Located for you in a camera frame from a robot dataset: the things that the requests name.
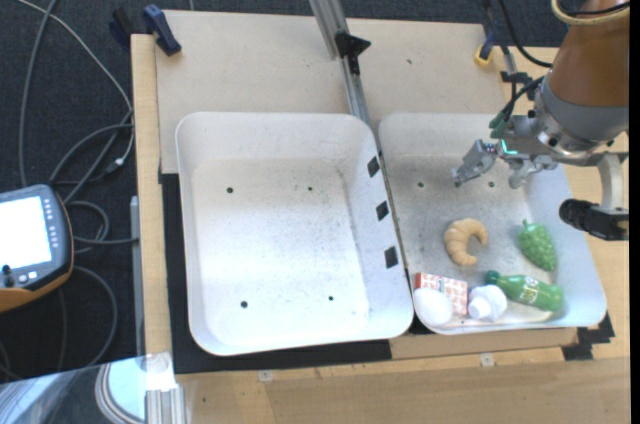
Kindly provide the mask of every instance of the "toy bottle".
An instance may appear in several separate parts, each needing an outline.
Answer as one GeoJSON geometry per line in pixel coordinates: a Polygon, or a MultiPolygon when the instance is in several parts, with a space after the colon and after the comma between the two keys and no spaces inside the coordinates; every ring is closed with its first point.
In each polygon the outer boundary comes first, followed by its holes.
{"type": "Polygon", "coordinates": [[[469,293],[469,315],[473,319],[496,321],[507,310],[507,297],[497,285],[475,287],[469,293]]]}
{"type": "Polygon", "coordinates": [[[561,287],[545,284],[525,275],[501,276],[497,271],[487,272],[486,282],[500,287],[508,298],[555,312],[562,306],[561,287]]]}

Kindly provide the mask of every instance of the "empty white tray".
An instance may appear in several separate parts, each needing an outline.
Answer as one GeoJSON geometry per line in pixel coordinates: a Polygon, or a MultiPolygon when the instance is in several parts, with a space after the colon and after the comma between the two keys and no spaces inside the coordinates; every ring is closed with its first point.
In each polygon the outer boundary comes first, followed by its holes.
{"type": "Polygon", "coordinates": [[[451,169],[460,166],[475,140],[489,140],[492,118],[484,114],[409,113],[382,121],[380,144],[407,268],[412,278],[418,272],[432,273],[465,280],[469,288],[483,285],[489,269],[504,275],[525,274],[561,286],[564,305],[550,313],[510,302],[496,323],[454,316],[432,330],[455,334],[599,323],[606,312],[606,298],[585,235],[563,223],[558,215],[560,204],[571,198],[562,167],[534,174],[514,190],[509,187],[507,164],[498,159],[485,175],[459,188],[454,186],[451,169]],[[469,253],[478,259],[474,266],[454,264],[444,247],[445,230],[460,218],[479,219],[489,233],[486,246],[474,238],[469,242],[469,253]],[[536,267],[520,252],[516,236],[523,219],[547,227],[558,256],[553,273],[536,267]]]}
{"type": "Polygon", "coordinates": [[[406,331],[410,287],[363,122],[199,112],[176,144],[200,347],[235,355],[406,331]]]}

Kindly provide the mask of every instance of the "screen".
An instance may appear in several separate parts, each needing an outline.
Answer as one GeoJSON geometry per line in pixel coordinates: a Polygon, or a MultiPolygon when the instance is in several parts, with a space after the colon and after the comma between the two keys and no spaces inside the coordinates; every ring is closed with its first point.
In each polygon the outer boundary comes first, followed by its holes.
{"type": "Polygon", "coordinates": [[[0,268],[50,262],[49,235],[40,197],[0,203],[0,268]]]}

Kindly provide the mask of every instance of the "red and white box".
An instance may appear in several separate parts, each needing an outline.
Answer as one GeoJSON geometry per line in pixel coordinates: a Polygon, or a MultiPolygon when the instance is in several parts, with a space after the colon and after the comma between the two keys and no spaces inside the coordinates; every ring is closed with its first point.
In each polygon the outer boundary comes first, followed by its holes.
{"type": "Polygon", "coordinates": [[[456,280],[430,273],[416,273],[415,287],[428,287],[446,294],[453,302],[454,314],[467,315],[467,298],[469,287],[464,280],[456,280]]]}

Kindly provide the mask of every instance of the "yellow cable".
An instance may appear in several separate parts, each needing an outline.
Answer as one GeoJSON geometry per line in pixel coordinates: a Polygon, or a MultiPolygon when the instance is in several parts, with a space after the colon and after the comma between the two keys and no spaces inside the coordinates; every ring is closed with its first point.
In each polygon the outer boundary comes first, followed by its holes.
{"type": "Polygon", "coordinates": [[[629,15],[631,10],[630,6],[626,6],[620,10],[617,10],[606,15],[598,15],[595,17],[573,17],[566,14],[560,9],[558,0],[551,0],[551,11],[562,22],[570,24],[572,26],[596,26],[598,24],[604,24],[605,22],[611,22],[621,19],[629,15]]]}

